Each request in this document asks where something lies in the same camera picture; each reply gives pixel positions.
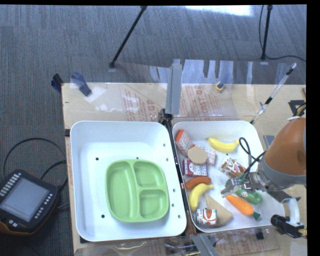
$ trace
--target green bottle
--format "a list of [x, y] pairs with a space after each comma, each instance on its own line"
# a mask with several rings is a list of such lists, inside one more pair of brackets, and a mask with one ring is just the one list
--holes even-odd
[[253, 204], [253, 205], [257, 205], [260, 203], [262, 196], [260, 193], [258, 192], [248, 192], [242, 188], [239, 188], [236, 192], [235, 192], [239, 197], [247, 200], [249, 203]]

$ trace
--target green plate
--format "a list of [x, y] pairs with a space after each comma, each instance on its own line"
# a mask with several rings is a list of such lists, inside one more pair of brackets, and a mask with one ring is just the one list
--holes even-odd
[[105, 195], [110, 213], [122, 222], [155, 221], [169, 209], [165, 174], [147, 160], [111, 163], [105, 173]]

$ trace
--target gray carpet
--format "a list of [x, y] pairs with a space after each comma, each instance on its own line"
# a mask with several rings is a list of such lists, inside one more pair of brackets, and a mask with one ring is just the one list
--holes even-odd
[[[215, 11], [149, 6], [117, 62], [168, 68], [175, 59], [262, 61], [267, 6], [262, 15], [262, 5], [241, 5], [237, 9], [242, 15], [217, 7], [221, 6]], [[64, 147], [61, 95], [51, 86], [56, 73], [64, 82], [75, 71], [87, 82], [145, 82], [141, 77], [108, 72], [140, 10], [119, 5], [0, 5], [0, 166], [8, 151], [27, 138], [47, 138]], [[306, 84], [306, 51], [307, 5], [273, 5], [263, 61], [296, 62], [286, 83]], [[275, 81], [274, 76], [274, 71], [260, 73], [256, 81]], [[10, 154], [5, 173], [20, 168], [40, 177], [63, 159], [50, 143], [29, 141]], [[65, 164], [60, 164], [45, 180], [59, 185], [66, 171]], [[59, 204], [68, 201], [65, 187]], [[30, 237], [0, 234], [0, 255], [73, 255], [69, 208], [53, 213]]]

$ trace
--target round tan disc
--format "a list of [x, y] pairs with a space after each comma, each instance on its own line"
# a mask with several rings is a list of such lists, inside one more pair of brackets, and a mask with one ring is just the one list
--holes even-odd
[[199, 146], [193, 146], [188, 150], [188, 158], [194, 163], [194, 164], [203, 164], [206, 162], [208, 156], [207, 153], [204, 151], [203, 148]]

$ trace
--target yellow banana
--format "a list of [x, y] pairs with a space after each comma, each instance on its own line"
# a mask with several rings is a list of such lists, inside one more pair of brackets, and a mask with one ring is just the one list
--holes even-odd
[[198, 185], [196, 185], [190, 192], [189, 194], [189, 205], [190, 205], [190, 209], [191, 211], [195, 211], [197, 209], [198, 206], [198, 201], [199, 201], [199, 197], [207, 190], [209, 189], [213, 189], [214, 185], [213, 184], [205, 184], [205, 183], [200, 183]]
[[239, 144], [239, 140], [235, 142], [225, 143], [212, 137], [208, 138], [208, 141], [211, 147], [213, 147], [215, 150], [222, 151], [222, 152], [234, 151], [237, 145]]

